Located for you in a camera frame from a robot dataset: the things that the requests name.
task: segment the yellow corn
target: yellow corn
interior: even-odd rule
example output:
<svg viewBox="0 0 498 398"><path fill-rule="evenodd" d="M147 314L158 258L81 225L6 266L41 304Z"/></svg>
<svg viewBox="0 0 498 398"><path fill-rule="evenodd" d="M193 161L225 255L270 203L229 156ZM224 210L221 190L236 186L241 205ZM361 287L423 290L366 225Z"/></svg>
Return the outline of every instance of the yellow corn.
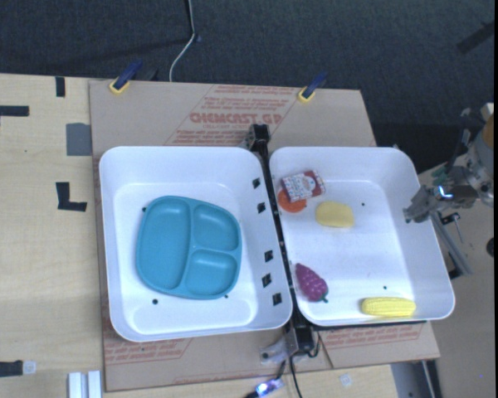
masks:
<svg viewBox="0 0 498 398"><path fill-rule="evenodd" d="M366 298L362 301L362 312L381 317L409 317L417 305L405 298Z"/></svg>

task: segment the black floor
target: black floor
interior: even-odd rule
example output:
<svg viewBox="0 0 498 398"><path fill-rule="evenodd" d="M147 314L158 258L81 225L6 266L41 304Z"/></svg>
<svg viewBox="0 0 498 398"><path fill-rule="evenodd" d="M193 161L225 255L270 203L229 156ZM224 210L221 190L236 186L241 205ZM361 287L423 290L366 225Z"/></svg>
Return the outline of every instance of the black floor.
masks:
<svg viewBox="0 0 498 398"><path fill-rule="evenodd" d="M465 108L494 101L495 0L191 0L184 82L361 90L378 145L421 172L455 148ZM0 72L168 80L186 0L0 0Z"/></svg>

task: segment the cardboard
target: cardboard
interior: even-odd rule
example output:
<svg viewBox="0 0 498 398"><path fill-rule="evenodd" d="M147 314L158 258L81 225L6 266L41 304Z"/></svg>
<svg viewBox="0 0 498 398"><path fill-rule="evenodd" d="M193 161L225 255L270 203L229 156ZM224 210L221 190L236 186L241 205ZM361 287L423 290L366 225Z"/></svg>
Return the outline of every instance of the cardboard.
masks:
<svg viewBox="0 0 498 398"><path fill-rule="evenodd" d="M260 350L282 329L161 342L127 342L110 325L98 165L116 146L243 146L251 124L268 124L270 152L286 146L375 146L357 90L317 90L308 103L300 89L246 85L133 81L121 95L109 80L90 81L95 210L105 361L105 389L130 390L244 377L274 376L278 364ZM318 371L439 356L430 323L319 332L317 357L295 359L298 371Z"/></svg>

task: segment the wooden tabletop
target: wooden tabletop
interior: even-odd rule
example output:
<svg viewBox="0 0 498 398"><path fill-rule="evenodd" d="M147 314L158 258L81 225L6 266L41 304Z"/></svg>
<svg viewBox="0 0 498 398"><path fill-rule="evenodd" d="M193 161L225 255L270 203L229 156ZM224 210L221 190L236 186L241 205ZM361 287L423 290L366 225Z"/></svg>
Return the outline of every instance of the wooden tabletop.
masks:
<svg viewBox="0 0 498 398"><path fill-rule="evenodd" d="M88 80L0 74L0 105L27 117L0 118L0 362L33 361L35 374L0 378L0 397L66 396L73 371L102 371L100 281L91 156L67 156L66 125L90 123ZM82 211L59 211L69 182ZM234 397L265 379L106 393L114 397ZM300 373L305 398L396 397L389 365ZM290 375L273 396L297 396Z"/></svg>

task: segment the blue clamp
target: blue clamp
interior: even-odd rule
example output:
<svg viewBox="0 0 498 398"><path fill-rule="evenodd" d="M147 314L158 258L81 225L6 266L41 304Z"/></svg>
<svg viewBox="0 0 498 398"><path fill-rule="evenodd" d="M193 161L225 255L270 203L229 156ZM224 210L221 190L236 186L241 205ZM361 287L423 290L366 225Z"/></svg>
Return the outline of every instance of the blue clamp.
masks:
<svg viewBox="0 0 498 398"><path fill-rule="evenodd" d="M116 80L109 84L109 89L116 95L122 93L129 87L129 80L132 80L136 73L142 68L142 60L131 62L127 65L124 72Z"/></svg>
<svg viewBox="0 0 498 398"><path fill-rule="evenodd" d="M297 99L299 99L303 103L307 103L312 100L315 95L315 89L317 87L321 87L326 82L326 76L326 71L318 74L311 83L300 90L299 94L297 95Z"/></svg>

